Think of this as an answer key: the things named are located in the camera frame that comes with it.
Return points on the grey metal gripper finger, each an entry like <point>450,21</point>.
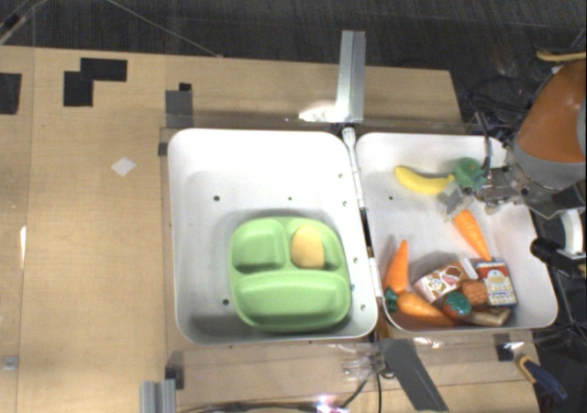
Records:
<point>451,201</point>

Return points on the yellow banana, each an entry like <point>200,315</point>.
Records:
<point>419,181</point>

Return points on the tan bread slice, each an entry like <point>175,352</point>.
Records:
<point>490,317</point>

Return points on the green divided plate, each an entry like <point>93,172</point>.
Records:
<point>289,301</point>

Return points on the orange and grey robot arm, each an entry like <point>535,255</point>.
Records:
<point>552,126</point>

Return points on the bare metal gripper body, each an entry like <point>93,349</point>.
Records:
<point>502,186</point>

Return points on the red strawberry with green top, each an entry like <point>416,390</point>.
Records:
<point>456,306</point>

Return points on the white plastic tray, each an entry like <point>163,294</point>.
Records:
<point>413,218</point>
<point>206,227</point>

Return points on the orange carrot with green top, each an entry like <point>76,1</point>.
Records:
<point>419,308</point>

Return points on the yellow bread roll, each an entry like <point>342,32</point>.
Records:
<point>307,248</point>

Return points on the black cylinder on white bracket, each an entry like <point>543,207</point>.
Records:
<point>548,251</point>

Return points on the red and blue carton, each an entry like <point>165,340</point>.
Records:
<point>499,285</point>

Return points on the orange-brown biscuit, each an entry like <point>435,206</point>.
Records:
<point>474,292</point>

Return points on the white printed carton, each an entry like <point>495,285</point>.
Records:
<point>438,282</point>

